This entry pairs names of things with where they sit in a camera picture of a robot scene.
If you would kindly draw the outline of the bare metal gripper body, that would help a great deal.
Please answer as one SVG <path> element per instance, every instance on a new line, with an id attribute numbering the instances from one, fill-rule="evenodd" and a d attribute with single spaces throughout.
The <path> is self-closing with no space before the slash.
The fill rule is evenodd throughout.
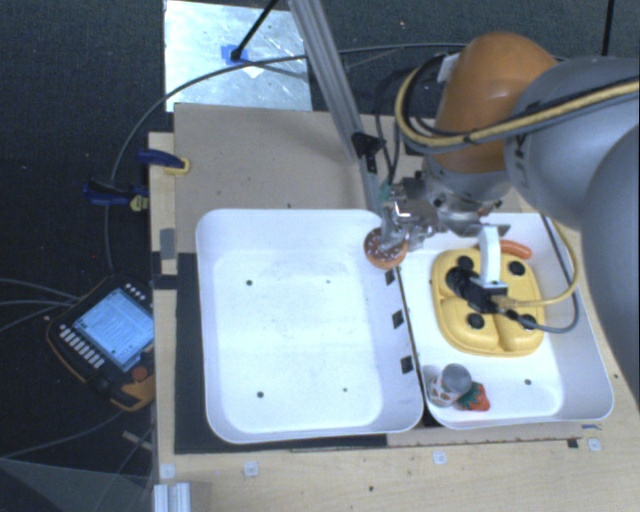
<path id="1" fill-rule="evenodd" d="M 475 237 L 481 219 L 489 214 L 489 201 L 455 192 L 439 178 L 405 177 L 390 192 L 391 220 L 409 229 L 413 237 L 450 231 Z"/>

